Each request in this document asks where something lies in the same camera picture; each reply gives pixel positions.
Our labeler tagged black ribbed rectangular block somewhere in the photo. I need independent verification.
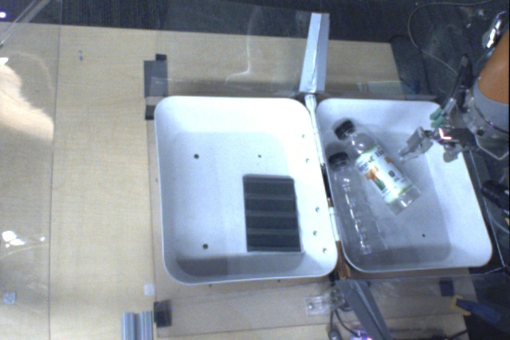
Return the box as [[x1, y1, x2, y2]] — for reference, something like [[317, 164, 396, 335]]
[[242, 174, 303, 253]]

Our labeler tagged clear plastic bottle with label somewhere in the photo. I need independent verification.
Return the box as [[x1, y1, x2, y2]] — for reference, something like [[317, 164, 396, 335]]
[[333, 119, 422, 217]]

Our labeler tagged white plastic tray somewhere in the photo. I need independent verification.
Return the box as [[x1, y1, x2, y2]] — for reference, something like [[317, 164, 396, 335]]
[[153, 95, 339, 286], [314, 97, 493, 274]]

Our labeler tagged clear plastic bottle without label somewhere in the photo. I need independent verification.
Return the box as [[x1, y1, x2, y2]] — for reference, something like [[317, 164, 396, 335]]
[[327, 151, 388, 256]]

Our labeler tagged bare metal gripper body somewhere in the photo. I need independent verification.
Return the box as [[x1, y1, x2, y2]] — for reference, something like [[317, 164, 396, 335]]
[[431, 114, 510, 161]]

